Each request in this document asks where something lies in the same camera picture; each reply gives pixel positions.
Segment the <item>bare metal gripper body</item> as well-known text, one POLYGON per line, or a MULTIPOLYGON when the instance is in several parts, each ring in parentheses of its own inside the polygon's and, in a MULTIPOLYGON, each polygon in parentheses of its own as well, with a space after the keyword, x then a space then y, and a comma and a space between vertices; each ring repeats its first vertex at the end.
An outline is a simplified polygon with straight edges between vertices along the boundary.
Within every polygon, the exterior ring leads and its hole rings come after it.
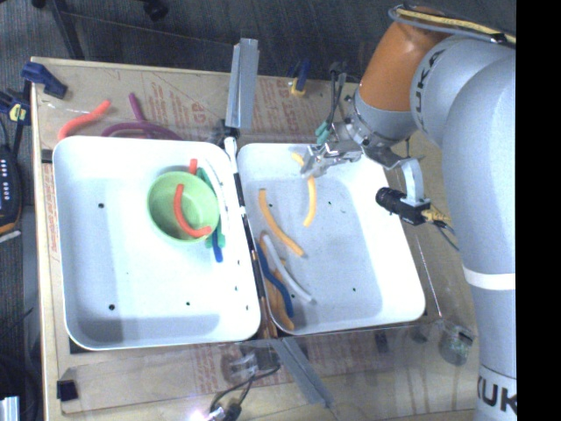
POLYGON ((361 133, 360 126, 351 118, 332 122, 329 136, 324 143, 324 157, 333 163, 356 162, 364 154, 366 136, 361 133))

